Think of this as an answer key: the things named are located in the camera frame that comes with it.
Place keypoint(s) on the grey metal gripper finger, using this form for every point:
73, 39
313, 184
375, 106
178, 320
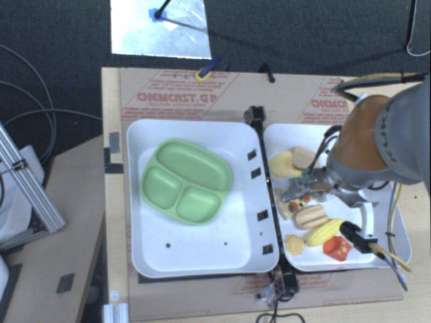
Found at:
293, 192
322, 197

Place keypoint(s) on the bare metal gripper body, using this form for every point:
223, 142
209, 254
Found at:
320, 182

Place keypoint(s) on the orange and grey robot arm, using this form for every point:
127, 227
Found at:
377, 136

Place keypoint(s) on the toy pizza slice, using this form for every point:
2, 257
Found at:
289, 210

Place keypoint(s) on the tan toy hot dog bun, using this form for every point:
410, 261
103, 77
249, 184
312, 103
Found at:
311, 216

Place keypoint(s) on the thin black rod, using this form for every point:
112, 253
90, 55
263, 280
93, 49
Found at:
269, 183

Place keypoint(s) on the tan toy bread slice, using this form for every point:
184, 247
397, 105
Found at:
303, 157

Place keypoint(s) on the yellow toy crisp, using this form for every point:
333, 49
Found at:
281, 164

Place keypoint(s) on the yellow toy corn cob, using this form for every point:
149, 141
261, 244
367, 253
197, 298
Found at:
325, 231

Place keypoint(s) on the yellow toy biscuit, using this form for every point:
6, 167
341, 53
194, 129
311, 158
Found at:
295, 245

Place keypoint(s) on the red toy fries carton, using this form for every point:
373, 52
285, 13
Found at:
337, 248

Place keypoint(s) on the white plastic tray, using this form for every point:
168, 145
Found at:
202, 247
367, 261

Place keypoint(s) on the green divided plate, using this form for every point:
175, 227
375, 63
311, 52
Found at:
188, 180

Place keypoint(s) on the brown cardboard board red print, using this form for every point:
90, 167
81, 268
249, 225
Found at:
219, 301

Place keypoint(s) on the black cylinder on white bracket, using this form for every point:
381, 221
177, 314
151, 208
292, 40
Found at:
357, 235

